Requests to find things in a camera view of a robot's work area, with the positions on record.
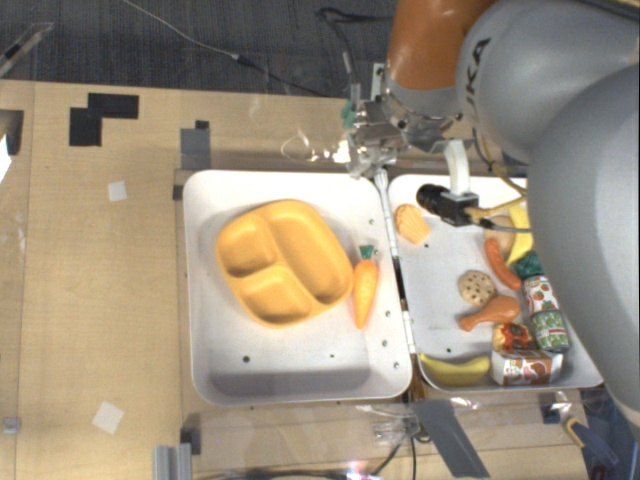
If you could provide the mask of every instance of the toy banana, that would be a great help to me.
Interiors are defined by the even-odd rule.
[[[442,386],[471,386],[487,374],[491,366],[488,356],[480,356],[466,363],[453,364],[428,357],[420,352],[420,360],[429,379]]]
[[[509,208],[509,216],[516,228],[528,229],[531,227],[529,224],[529,214],[522,206],[517,205]],[[511,265],[514,261],[519,260],[533,249],[533,235],[531,233],[515,233],[515,235],[507,265]]]

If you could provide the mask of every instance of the table surface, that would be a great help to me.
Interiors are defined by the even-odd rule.
[[[102,147],[70,147],[69,109],[86,108],[90,92],[138,95],[139,117],[103,119]],[[205,404],[184,353],[182,236],[172,198],[180,130],[208,121],[213,161],[229,168],[278,169],[291,162],[284,152],[317,159],[294,162],[298,168],[335,169],[322,162],[342,136],[342,105],[0,83],[0,108],[25,112],[23,148],[6,179],[24,192],[16,204],[25,206],[27,243],[24,269],[0,264],[0,275],[23,282],[23,289],[0,283],[0,416],[18,415],[22,423],[17,435],[0,435],[0,478],[151,478],[153,448],[177,445],[183,423],[194,417],[204,434],[216,436],[194,457],[194,478],[233,468],[320,466],[342,460],[333,451],[345,446],[355,461],[384,458],[388,448],[372,443],[371,415],[356,406]],[[122,181],[126,199],[110,201],[109,184]],[[0,212],[13,218],[18,210],[7,203]],[[578,392],[561,395],[563,410],[584,415]],[[122,411],[113,433],[94,424],[104,402]],[[586,477],[582,455],[561,427],[542,424],[536,396],[482,395],[474,403],[479,408],[460,419],[492,478]],[[432,444],[419,445],[418,454],[425,477],[449,478]],[[403,448],[385,474],[407,478],[410,469]]]

